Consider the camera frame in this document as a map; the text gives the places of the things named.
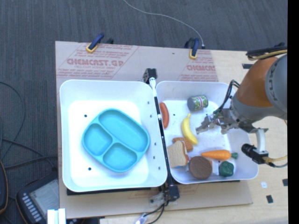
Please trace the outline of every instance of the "toy carrot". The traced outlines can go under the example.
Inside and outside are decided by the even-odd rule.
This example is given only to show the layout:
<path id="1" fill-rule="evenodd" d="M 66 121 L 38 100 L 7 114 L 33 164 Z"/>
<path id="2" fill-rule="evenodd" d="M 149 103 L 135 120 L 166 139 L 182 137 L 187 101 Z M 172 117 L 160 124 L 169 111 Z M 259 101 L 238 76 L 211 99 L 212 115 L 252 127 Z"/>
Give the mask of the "toy carrot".
<path id="1" fill-rule="evenodd" d="M 227 160 L 229 158 L 237 159 L 238 154 L 237 153 L 230 153 L 226 149 L 220 149 L 220 150 L 213 150 L 213 151 L 207 151 L 201 153 L 201 156 L 205 158 L 211 158 L 211 159 L 217 159 L 217 160 Z"/>

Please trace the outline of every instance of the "toy can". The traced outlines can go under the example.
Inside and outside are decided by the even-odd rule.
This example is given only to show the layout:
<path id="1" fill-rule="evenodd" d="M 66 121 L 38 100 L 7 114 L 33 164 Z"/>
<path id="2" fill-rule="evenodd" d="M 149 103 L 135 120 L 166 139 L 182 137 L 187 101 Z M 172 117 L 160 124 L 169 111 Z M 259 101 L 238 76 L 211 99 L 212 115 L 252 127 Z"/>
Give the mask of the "toy can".
<path id="1" fill-rule="evenodd" d="M 187 100 L 187 106 L 190 111 L 196 111 L 202 108 L 206 108 L 208 104 L 209 104 L 208 99 L 204 95 L 190 97 Z"/>

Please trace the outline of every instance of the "toy sausage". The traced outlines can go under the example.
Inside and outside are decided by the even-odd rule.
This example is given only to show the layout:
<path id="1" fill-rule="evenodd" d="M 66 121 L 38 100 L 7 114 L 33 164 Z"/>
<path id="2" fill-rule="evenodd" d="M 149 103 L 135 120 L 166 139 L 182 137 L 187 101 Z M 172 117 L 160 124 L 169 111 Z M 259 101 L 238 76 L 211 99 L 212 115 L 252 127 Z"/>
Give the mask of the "toy sausage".
<path id="1" fill-rule="evenodd" d="M 165 129 L 165 128 L 167 128 L 168 123 L 169 123 L 168 109 L 167 109 L 167 106 L 164 102 L 161 102 L 159 106 L 160 106 L 160 111 L 161 111 L 161 114 L 162 114 L 163 127 Z"/>

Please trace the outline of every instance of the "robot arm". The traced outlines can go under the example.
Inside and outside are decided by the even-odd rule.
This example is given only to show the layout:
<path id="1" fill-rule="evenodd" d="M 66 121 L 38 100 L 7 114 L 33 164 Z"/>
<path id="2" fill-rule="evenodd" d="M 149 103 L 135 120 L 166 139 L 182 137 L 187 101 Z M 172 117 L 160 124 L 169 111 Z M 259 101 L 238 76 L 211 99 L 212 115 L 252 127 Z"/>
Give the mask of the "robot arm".
<path id="1" fill-rule="evenodd" d="M 233 97 L 232 86 L 238 87 Z M 231 98 L 229 108 L 223 108 Z M 215 125 L 225 134 L 232 128 L 240 128 L 257 136 L 257 147 L 249 144 L 242 151 L 258 164 L 266 163 L 265 135 L 268 129 L 253 127 L 253 123 L 267 116 L 287 120 L 287 54 L 280 58 L 268 57 L 258 60 L 247 72 L 241 84 L 232 80 L 223 104 L 210 116 L 206 116 L 196 133 Z"/>

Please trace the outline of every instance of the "blue divided plate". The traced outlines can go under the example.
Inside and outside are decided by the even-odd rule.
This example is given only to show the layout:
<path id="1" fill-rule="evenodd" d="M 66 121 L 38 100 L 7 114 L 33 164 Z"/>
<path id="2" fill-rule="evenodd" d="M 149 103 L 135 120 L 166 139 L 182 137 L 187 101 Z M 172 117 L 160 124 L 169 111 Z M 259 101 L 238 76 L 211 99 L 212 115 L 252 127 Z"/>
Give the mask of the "blue divided plate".
<path id="1" fill-rule="evenodd" d="M 150 145 L 148 132 L 117 109 L 102 111 L 85 129 L 83 147 L 114 172 L 130 170 Z"/>

